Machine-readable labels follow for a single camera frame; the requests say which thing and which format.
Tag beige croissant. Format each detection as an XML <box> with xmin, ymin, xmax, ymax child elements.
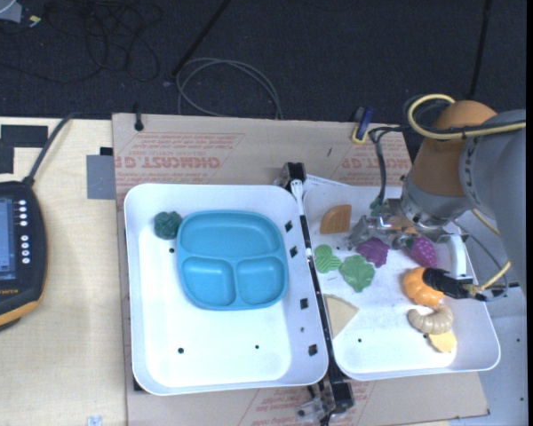
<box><xmin>406</xmin><ymin>304</ymin><xmax>456</xmax><ymax>335</ymax></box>

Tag dark green broccoli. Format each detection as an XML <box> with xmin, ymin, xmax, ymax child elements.
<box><xmin>153</xmin><ymin>210</ymin><xmax>184</xmax><ymax>241</ymax></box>

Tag brown cardboard board red print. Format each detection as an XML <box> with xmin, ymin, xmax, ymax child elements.
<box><xmin>110</xmin><ymin>112</ymin><xmax>492</xmax><ymax>426</ymax></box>

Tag black block with thin wires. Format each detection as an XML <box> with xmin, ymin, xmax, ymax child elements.
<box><xmin>322</xmin><ymin>381</ymin><xmax>354</xmax><ymax>417</ymax></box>
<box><xmin>281</xmin><ymin>161</ymin><xmax>306</xmax><ymax>190</ymax></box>

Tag light green round leaf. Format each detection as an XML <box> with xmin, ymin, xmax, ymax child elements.
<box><xmin>313</xmin><ymin>243</ymin><xmax>343</xmax><ymax>275</ymax></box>

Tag blue divided plate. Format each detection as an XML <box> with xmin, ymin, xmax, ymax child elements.
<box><xmin>175</xmin><ymin>209</ymin><xmax>290</xmax><ymax>312</ymax></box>

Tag yellow chip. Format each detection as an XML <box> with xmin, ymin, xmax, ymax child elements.
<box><xmin>426</xmin><ymin>330</ymin><xmax>458</xmax><ymax>355</ymax></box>

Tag orange bread slice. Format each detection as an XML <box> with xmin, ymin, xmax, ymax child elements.
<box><xmin>319</xmin><ymin>203</ymin><xmax>354</xmax><ymax>236</ymax></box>

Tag purple grapes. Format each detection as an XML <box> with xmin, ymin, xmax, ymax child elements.
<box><xmin>355</xmin><ymin>236</ymin><xmax>392</xmax><ymax>269</ymax></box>
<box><xmin>405</xmin><ymin>235</ymin><xmax>438</xmax><ymax>270</ymax></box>

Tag black cylinder on white bracket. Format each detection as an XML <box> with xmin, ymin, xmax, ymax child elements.
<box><xmin>421</xmin><ymin>233</ymin><xmax>477</xmax><ymax>302</ymax></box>

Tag white plastic tray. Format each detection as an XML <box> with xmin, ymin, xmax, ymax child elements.
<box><xmin>300</xmin><ymin>173</ymin><xmax>502</xmax><ymax>383</ymax></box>
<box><xmin>123</xmin><ymin>182</ymin><xmax>330</xmax><ymax>397</ymax></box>

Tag green lettuce leaf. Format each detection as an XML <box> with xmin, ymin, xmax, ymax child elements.
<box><xmin>338</xmin><ymin>254</ymin><xmax>377</xmax><ymax>294</ymax></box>

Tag beige pizza slice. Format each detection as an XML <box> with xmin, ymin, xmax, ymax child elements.
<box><xmin>322</xmin><ymin>294</ymin><xmax>361</xmax><ymax>339</ymax></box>

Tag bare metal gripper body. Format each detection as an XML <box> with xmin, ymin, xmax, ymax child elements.
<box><xmin>371</xmin><ymin>197</ymin><xmax>429</xmax><ymax>241</ymax></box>

